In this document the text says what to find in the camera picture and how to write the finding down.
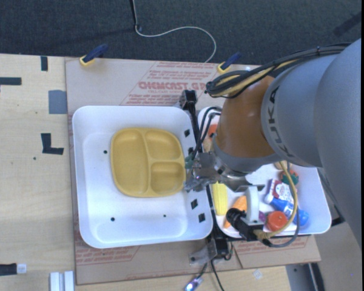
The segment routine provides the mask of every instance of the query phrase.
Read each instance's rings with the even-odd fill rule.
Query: black carpet
[[[142,33],[185,25],[215,38],[221,62],[264,64],[318,45],[361,38],[362,0],[135,0]],[[129,0],[0,0],[0,53],[204,62],[213,43],[199,30],[138,36]]]

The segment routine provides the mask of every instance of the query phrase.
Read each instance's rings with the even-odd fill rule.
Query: blue bottle
[[[287,219],[290,218],[292,211],[294,210],[294,205],[289,202],[285,201],[283,199],[275,198],[271,193],[268,193],[265,197],[265,203],[273,206],[275,210],[282,211],[286,216]],[[304,226],[309,219],[309,214],[298,208],[299,213],[299,225]],[[292,220],[294,224],[297,223],[297,215],[294,216],[294,219]]]

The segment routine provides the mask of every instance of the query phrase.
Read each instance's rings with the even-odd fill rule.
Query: yellow plate
[[[161,129],[116,132],[110,163],[117,188],[136,197],[169,196],[183,188],[184,156],[177,137]]]

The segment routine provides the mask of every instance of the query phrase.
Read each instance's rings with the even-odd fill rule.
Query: wooden table
[[[66,91],[65,60],[0,54],[0,264],[26,264],[27,273],[0,276],[0,290],[48,290],[49,273],[75,270],[66,114],[49,113],[49,91]],[[42,152],[42,133],[63,154]],[[220,272],[226,291],[290,290],[285,266]],[[193,276],[76,286],[75,290],[182,290]],[[199,290],[219,290],[213,273]]]

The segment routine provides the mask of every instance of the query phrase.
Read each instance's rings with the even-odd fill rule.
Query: cardboard sheet
[[[218,76],[216,68],[215,64],[125,59],[96,59],[93,64],[83,67],[78,58],[66,59],[77,284],[200,272],[201,266],[189,264],[189,254],[200,250],[206,243],[204,239],[114,249],[95,249],[82,240],[78,227],[71,118],[76,109],[85,105],[171,106],[178,102],[183,90],[196,90],[197,110],[210,105],[221,106],[221,98],[213,99],[204,93],[205,84]],[[217,270],[250,269],[320,260],[313,236],[299,237],[289,247],[282,249],[270,249],[259,242],[240,241],[235,242],[234,246],[234,257],[228,262],[218,262]]]

